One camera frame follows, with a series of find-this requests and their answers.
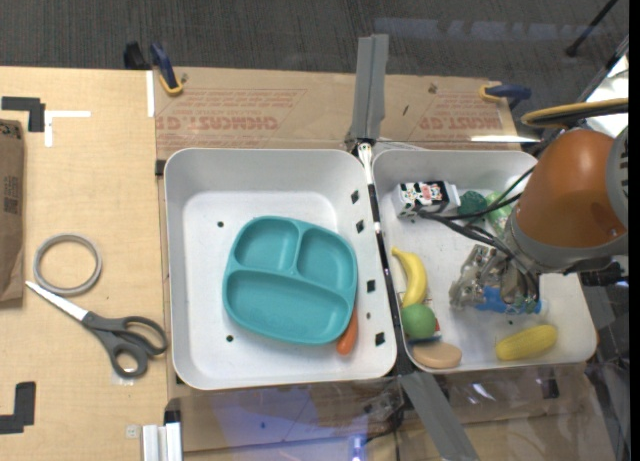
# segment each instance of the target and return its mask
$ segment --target white tape mark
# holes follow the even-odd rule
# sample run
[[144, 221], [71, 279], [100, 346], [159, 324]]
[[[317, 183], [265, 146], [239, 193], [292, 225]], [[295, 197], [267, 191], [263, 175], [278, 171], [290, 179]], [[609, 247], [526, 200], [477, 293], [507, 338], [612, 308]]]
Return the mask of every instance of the white tape mark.
[[153, 118], [156, 113], [156, 99], [153, 89], [153, 70], [147, 70], [147, 115]]
[[91, 118], [91, 111], [45, 111], [44, 112], [44, 146], [53, 146], [54, 118]]

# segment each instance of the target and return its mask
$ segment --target orange carrot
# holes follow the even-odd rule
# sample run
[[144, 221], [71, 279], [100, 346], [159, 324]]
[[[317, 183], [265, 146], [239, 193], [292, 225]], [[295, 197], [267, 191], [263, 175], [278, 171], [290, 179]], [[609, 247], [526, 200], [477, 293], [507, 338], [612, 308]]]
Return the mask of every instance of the orange carrot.
[[346, 356], [351, 352], [353, 346], [356, 343], [356, 337], [358, 336], [358, 313], [356, 312], [356, 307], [353, 307], [353, 312], [351, 312], [351, 319], [349, 320], [349, 324], [347, 325], [347, 329], [342, 332], [340, 338], [338, 338], [338, 343], [336, 344], [336, 350], [338, 354], [342, 356]]

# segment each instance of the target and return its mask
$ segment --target roll of tape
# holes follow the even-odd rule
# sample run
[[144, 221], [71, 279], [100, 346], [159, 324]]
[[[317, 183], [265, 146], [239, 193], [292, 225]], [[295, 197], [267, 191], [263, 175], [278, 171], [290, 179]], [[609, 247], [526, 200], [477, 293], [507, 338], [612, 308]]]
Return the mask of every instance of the roll of tape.
[[[96, 263], [95, 268], [93, 270], [93, 274], [89, 277], [87, 281], [78, 285], [77, 287], [71, 287], [71, 288], [56, 287], [55, 285], [52, 285], [47, 280], [45, 280], [44, 277], [42, 276], [42, 273], [40, 272], [40, 264], [42, 263], [42, 257], [44, 257], [45, 253], [49, 251], [49, 249], [52, 248], [53, 246], [57, 244], [61, 244], [63, 242], [75, 242], [77, 244], [82, 244], [84, 247], [86, 247], [89, 250], [89, 252], [93, 256], [93, 259], [95, 260], [95, 263]], [[96, 284], [96, 282], [98, 281], [98, 278], [100, 278], [101, 272], [102, 272], [102, 257], [98, 252], [97, 246], [84, 235], [80, 235], [77, 233], [62, 233], [62, 234], [54, 235], [53, 237], [49, 237], [36, 250], [35, 258], [33, 260], [33, 277], [35, 278], [36, 282], [38, 282], [38, 285], [47, 289], [50, 292], [53, 292], [54, 294], [58, 294], [61, 296], [75, 296], [78, 294], [82, 294], [83, 292], [86, 292]]]

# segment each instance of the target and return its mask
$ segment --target white plastic tray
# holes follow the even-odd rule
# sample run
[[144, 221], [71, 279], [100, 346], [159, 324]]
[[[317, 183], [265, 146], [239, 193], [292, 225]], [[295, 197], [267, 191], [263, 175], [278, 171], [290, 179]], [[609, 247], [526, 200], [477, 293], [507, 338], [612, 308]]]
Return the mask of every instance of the white plastic tray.
[[[434, 370], [414, 363], [429, 372], [461, 372], [524, 365], [576, 363], [587, 360], [596, 349], [596, 331], [587, 303], [575, 275], [543, 275], [541, 297], [549, 305], [546, 316], [504, 315], [468, 307], [449, 306], [449, 288], [460, 276], [460, 267], [474, 241], [447, 227], [423, 219], [398, 219], [391, 193], [400, 182], [446, 180], [467, 190], [488, 194], [509, 187], [535, 163], [525, 153], [515, 151], [429, 151], [388, 150], [373, 164], [385, 246], [396, 292], [406, 288], [399, 261], [391, 247], [417, 253], [427, 270], [431, 306], [443, 334], [442, 340], [462, 350], [462, 361], [455, 369]], [[541, 322], [558, 328], [558, 341], [539, 358], [503, 362], [495, 355], [495, 344], [502, 338]]]
[[[218, 390], [369, 379], [391, 370], [397, 353], [389, 301], [363, 168], [352, 155], [187, 149], [167, 161], [165, 192], [173, 363], [186, 384]], [[222, 279], [229, 251], [242, 226], [263, 215], [317, 224], [355, 250], [359, 330], [349, 356], [337, 354], [335, 343], [302, 346], [262, 337], [226, 314]]]

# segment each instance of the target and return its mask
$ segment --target teal divided plate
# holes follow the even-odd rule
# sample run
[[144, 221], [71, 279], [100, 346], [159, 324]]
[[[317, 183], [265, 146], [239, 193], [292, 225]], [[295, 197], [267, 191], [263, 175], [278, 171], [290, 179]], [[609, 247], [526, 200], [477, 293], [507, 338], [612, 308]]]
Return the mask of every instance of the teal divided plate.
[[248, 330], [321, 345], [347, 327], [357, 281], [355, 253], [342, 237], [304, 221], [263, 216], [236, 237], [222, 297], [227, 313]]

